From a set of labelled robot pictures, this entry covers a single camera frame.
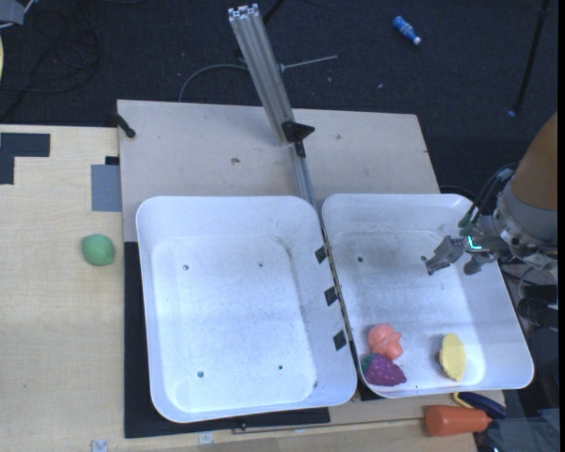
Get purple toy grapes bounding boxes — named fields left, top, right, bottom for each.
left=361, top=352, right=408, bottom=388

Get orange toy fruit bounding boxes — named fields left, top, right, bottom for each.
left=366, top=323, right=403, bottom=362

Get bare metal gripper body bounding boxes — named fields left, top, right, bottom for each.
left=465, top=207, right=558, bottom=266

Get small blue bottle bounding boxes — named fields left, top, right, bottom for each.
left=391, top=14, right=423, bottom=46

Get green round toy fruit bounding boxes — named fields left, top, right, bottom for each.
left=80, top=233, right=117, bottom=267

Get white plastic tray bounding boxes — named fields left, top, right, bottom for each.
left=320, top=192, right=536, bottom=400
left=135, top=195, right=360, bottom=425

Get pale wood board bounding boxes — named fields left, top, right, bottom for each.
left=117, top=100, right=508, bottom=446

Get black cylinder on white bracket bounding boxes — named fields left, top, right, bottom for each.
left=515, top=252, right=558, bottom=331

